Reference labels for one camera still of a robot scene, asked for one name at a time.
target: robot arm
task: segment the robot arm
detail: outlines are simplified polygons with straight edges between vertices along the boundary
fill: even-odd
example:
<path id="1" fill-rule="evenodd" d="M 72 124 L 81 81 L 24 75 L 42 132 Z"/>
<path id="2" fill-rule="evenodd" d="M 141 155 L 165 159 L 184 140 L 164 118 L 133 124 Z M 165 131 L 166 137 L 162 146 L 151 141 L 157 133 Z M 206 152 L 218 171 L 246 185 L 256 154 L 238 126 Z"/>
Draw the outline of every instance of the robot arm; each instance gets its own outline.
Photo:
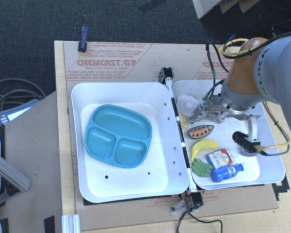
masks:
<path id="1" fill-rule="evenodd" d="M 253 38 L 240 51 L 266 42 L 264 38 Z M 234 114 L 261 101 L 279 104 L 291 130 L 291 35 L 236 58 L 221 93 L 223 106 Z"/>

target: black clamp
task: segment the black clamp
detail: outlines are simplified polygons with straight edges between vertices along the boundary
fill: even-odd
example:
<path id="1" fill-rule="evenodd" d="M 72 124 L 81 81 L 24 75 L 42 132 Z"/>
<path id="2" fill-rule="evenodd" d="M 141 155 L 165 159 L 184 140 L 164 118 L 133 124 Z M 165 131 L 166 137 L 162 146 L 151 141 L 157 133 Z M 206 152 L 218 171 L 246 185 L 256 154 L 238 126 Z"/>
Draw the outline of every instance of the black clamp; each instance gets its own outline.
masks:
<path id="1" fill-rule="evenodd" d="M 159 73 L 159 82 L 165 84 L 166 78 L 173 78 L 174 73 L 171 67 L 162 67 Z"/>
<path id="2" fill-rule="evenodd" d="M 86 43 L 86 37 L 88 34 L 88 27 L 83 26 L 80 32 L 80 42 L 79 42 L 79 48 L 78 51 L 79 52 L 86 52 L 86 47 L 87 47 L 87 43 Z"/>

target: blue bottle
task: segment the blue bottle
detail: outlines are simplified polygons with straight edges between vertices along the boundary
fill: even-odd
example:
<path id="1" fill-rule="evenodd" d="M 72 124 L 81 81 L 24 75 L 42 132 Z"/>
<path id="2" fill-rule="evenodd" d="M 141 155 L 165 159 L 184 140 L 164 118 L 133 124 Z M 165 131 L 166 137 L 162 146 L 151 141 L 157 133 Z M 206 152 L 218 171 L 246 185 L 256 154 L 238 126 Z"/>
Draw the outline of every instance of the blue bottle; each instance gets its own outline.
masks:
<path id="1" fill-rule="evenodd" d="M 243 164 L 230 164 L 222 166 L 218 169 L 213 169 L 211 171 L 211 178 L 214 182 L 221 182 L 222 180 L 227 180 L 235 177 L 239 171 L 243 170 Z"/>

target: yellow cable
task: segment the yellow cable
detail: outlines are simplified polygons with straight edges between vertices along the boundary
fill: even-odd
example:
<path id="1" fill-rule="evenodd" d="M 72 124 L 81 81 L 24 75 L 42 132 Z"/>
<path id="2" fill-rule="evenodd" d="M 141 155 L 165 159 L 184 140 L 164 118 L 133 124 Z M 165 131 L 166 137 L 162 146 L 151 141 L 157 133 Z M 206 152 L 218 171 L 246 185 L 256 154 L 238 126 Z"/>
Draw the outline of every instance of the yellow cable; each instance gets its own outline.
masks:
<path id="1" fill-rule="evenodd" d="M 239 51 L 239 52 L 232 52 L 232 53 L 229 53 L 229 52 L 226 52 L 226 51 L 223 51 L 223 47 L 225 47 L 225 49 L 227 50 L 228 47 L 236 42 L 246 42 L 248 39 L 245 39 L 245 38 L 239 38 L 239 39 L 235 39 L 235 40 L 231 40 L 231 41 L 228 41 L 226 42 L 225 44 L 222 44 L 220 47 L 219 47 L 219 51 L 220 53 L 223 55 L 223 56 L 237 56 L 237 55 L 240 55 L 240 54 L 244 54 L 244 53 L 247 53 L 249 50 L 252 50 L 252 49 L 247 49 L 247 50 L 243 50 L 243 51 Z"/>
<path id="2" fill-rule="evenodd" d="M 275 125 L 278 127 L 279 131 L 283 134 L 283 136 L 286 139 L 286 143 L 281 143 L 281 144 L 276 144 L 276 145 L 270 145 L 270 146 L 260 146 L 260 145 L 255 145 L 254 147 L 258 150 L 258 152 L 261 152 L 263 150 L 266 149 L 274 149 L 274 148 L 280 148 L 280 147 L 285 147 L 288 146 L 290 143 L 290 138 L 288 136 L 288 134 L 283 130 L 283 128 L 279 125 L 278 121 L 276 121 L 274 115 L 272 114 L 270 108 L 268 107 L 267 102 L 263 102 L 263 105 L 265 107 L 266 112 L 268 113 L 268 115 L 270 116 L 270 118 L 272 119 L 272 121 L 275 123 Z"/>

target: small box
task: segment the small box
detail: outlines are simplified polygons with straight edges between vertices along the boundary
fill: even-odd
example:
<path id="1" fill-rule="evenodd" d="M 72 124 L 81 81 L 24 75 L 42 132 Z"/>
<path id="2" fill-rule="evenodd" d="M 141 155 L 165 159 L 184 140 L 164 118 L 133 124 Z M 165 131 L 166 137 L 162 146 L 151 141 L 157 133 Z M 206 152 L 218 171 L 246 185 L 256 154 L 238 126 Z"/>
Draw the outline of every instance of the small box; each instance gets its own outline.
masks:
<path id="1" fill-rule="evenodd" d="M 225 165 L 230 165 L 234 159 L 227 149 L 220 149 L 216 152 L 208 154 L 206 159 L 214 168 L 220 168 Z"/>

